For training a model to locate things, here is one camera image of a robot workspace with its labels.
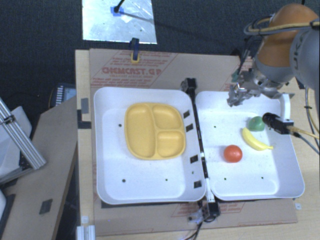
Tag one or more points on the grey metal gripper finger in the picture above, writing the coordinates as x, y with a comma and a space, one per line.
232, 97
242, 97

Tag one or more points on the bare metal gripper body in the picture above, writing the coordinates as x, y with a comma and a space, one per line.
255, 86

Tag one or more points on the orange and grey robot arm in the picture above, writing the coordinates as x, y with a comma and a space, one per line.
280, 41

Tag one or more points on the green round toy fruit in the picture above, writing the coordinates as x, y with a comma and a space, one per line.
256, 124

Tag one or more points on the yellow banana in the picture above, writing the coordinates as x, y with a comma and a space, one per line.
253, 140

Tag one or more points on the thin black and white rod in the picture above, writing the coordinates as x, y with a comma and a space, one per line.
200, 139

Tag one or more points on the orange round toy fruit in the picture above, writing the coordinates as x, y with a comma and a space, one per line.
233, 154

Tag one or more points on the brown cardboard board red print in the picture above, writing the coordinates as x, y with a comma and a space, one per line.
160, 66

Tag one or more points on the white plastic tray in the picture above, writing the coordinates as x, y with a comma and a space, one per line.
140, 176
250, 179

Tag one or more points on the yellow divided plate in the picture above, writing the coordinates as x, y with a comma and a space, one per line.
145, 131

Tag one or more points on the black cylinder on white bracket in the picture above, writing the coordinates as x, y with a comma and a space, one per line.
276, 124

